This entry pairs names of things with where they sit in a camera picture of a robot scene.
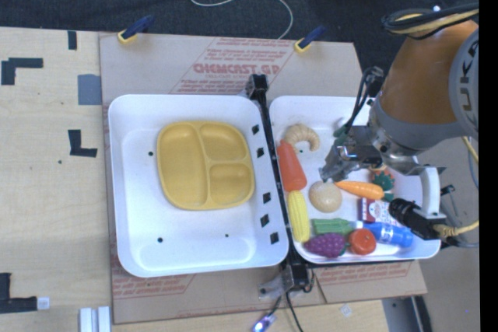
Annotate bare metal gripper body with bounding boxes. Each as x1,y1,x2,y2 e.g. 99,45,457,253
328,125,424,173

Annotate orange carrot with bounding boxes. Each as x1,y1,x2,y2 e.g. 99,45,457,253
334,180,395,203

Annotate beige bread roll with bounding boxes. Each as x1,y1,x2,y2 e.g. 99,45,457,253
308,180,343,214

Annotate green and orange toy vegetable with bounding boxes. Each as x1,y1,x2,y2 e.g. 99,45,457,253
369,166,396,191

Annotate red orange sausage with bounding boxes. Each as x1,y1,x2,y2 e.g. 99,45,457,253
276,139,308,193

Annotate beige croissant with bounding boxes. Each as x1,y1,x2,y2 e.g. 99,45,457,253
282,123,321,153

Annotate red and white carton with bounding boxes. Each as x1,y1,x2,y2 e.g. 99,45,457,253
356,197,403,227

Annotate yellow corn cob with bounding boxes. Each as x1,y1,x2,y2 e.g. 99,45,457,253
287,190,311,243

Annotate green pea pod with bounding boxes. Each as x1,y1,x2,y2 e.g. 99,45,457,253
310,218,354,236

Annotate thin black rod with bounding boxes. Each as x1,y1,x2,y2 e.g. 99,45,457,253
256,88,301,270

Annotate white plastic tray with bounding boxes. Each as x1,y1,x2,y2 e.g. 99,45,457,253
268,95,443,265
107,93,290,279

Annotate orange tomato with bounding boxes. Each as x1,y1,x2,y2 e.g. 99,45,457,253
347,228,377,257

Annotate purple grapes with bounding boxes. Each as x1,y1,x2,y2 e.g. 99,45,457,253
303,232,349,259

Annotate blue bottle white cap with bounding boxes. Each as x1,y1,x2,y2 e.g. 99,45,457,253
352,220,415,247

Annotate yellow divided plate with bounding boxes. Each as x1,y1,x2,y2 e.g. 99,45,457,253
156,121,256,211

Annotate brown cardboard board red print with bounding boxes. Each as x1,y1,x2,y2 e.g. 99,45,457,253
98,32,428,325

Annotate black cylinder on white bracket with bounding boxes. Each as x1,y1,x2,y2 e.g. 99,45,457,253
388,165,447,241

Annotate black block with thin wires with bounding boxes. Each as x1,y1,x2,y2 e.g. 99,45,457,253
281,259,314,292
246,73,270,101

